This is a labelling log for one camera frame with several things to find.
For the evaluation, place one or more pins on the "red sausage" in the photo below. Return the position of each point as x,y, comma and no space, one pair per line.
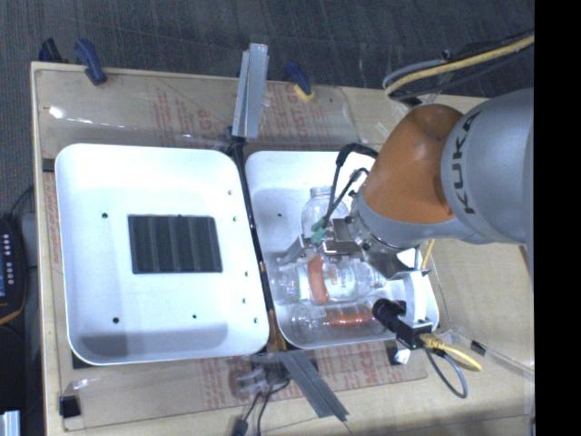
318,286

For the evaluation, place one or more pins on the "clear plastic jar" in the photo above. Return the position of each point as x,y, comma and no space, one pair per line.
318,211

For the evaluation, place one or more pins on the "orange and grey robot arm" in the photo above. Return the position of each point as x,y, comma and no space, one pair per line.
476,161

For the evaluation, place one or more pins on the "clear plastic bottle with label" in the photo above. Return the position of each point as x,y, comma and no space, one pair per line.
347,280

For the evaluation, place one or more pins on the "black ribbed rectangular panel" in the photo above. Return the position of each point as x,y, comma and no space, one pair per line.
174,244

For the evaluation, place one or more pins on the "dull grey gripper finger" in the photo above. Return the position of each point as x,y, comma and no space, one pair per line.
300,249

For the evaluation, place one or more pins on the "brown cardboard board red print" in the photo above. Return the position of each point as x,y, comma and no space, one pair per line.
363,373

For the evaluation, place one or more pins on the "black cylinder on white bracket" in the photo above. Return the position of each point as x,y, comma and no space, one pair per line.
410,332

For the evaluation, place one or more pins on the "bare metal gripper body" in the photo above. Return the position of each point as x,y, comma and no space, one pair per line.
347,236

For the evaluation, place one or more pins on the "white plastic tray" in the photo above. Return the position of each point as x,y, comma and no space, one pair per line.
272,175
159,175

